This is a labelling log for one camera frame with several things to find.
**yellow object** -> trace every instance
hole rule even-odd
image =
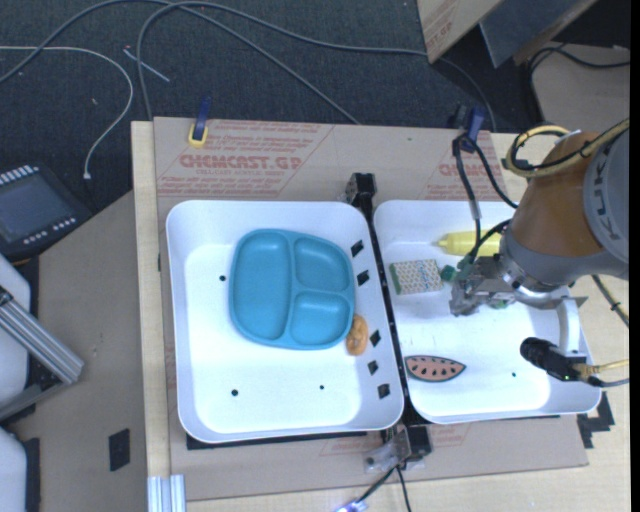
[[[476,234],[474,231],[458,231],[449,233],[442,240],[438,241],[438,245],[449,254],[458,256],[466,255],[476,243]],[[478,256],[493,256],[500,249],[500,233],[495,233],[480,246]]]
[[[209,128],[207,126],[204,127],[204,132],[202,133],[202,140],[197,140],[193,138],[193,131],[195,130],[196,125],[192,124],[191,129],[189,130],[189,144],[194,148],[200,149],[204,146],[204,143],[207,142],[207,135],[209,134]]]

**dark floor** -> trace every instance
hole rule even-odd
[[[133,80],[133,105],[98,146],[93,179],[82,179],[89,148],[124,108],[128,86],[111,64],[92,55],[45,51],[5,81],[0,78],[0,167],[41,161],[93,211],[131,188],[129,126],[147,118],[135,53],[145,20],[162,7],[154,0],[113,2],[68,26],[49,46],[75,46],[117,61]],[[424,51],[417,7],[391,0],[234,0],[235,9],[321,41]],[[0,45],[37,45],[95,0],[3,0]],[[630,48],[630,0],[599,0],[555,39]],[[481,97],[455,64],[478,84],[495,112],[498,132],[519,132],[539,121],[523,67],[495,69],[478,28],[445,59],[336,51],[293,40],[220,10],[207,14],[290,66],[362,124],[446,127],[459,104]],[[0,75],[28,53],[0,49]],[[153,115],[194,117],[200,98],[214,99],[210,117],[350,123],[289,73],[224,29],[177,10],[150,26],[142,60],[163,73],[146,73]]]

